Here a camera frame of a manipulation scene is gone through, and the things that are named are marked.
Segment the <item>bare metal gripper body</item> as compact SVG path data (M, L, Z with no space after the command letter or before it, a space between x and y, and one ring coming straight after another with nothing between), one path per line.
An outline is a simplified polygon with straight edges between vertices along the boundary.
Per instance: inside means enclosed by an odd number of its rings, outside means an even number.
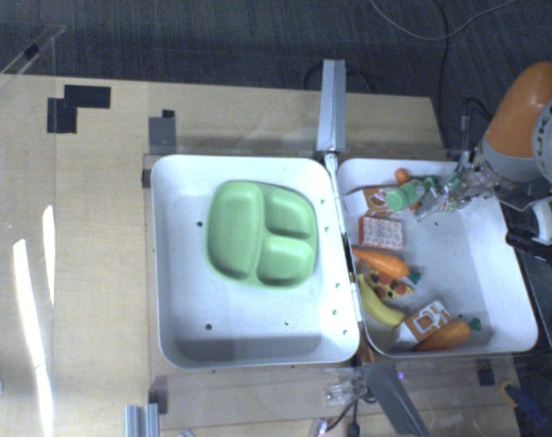
M449 182L449 196L456 201L489 198L498 186L498 175L486 164L459 163Z

